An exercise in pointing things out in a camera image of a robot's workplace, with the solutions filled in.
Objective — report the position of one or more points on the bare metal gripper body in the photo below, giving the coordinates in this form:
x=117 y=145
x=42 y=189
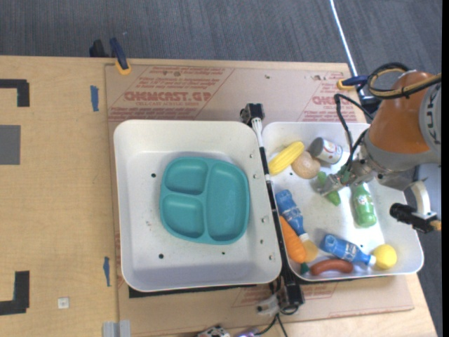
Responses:
x=362 y=172

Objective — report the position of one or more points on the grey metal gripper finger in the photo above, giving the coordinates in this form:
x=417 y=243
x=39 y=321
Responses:
x=337 y=179
x=323 y=187

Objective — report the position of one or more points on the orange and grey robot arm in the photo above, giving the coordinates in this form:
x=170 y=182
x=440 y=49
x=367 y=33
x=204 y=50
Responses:
x=396 y=125

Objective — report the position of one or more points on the small green toy bottle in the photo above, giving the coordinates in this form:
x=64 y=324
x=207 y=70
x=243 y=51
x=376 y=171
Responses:
x=334 y=198

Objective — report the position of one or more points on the beige bread roll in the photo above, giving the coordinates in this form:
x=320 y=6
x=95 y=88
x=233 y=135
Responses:
x=304 y=166

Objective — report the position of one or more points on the small white and grey can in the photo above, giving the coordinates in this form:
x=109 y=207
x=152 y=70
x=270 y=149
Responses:
x=329 y=150

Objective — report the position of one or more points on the white plastic tray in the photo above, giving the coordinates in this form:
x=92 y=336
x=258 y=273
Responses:
x=140 y=188
x=336 y=219

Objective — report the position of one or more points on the green plastic bottle white label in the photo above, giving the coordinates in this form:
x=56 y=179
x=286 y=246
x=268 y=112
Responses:
x=364 y=207

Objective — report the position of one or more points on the blue bottle white label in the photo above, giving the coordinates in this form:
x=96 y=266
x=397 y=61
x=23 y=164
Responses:
x=342 y=248
x=291 y=211

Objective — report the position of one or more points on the yellow corn cob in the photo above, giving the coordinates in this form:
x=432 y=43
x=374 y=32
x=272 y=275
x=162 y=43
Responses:
x=286 y=158

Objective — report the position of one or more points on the thin black and white rod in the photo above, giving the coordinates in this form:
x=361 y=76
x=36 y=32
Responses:
x=271 y=195

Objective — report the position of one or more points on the yellow round toy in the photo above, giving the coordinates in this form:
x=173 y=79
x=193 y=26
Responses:
x=311 y=251

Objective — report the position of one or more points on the orange carrot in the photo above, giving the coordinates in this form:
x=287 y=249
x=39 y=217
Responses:
x=294 y=246

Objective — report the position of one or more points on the red sausage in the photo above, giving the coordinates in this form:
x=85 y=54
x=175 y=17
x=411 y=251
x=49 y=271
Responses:
x=331 y=267

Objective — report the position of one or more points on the yellow lemon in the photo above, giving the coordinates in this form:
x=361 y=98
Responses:
x=385 y=257

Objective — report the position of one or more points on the teal divided plate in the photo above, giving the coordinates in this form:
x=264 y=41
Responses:
x=224 y=202

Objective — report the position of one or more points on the brown cardboard board red print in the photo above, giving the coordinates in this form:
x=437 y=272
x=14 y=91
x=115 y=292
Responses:
x=224 y=93

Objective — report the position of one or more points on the black cylinder on white bracket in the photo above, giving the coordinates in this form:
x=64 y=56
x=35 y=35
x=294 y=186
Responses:
x=412 y=216

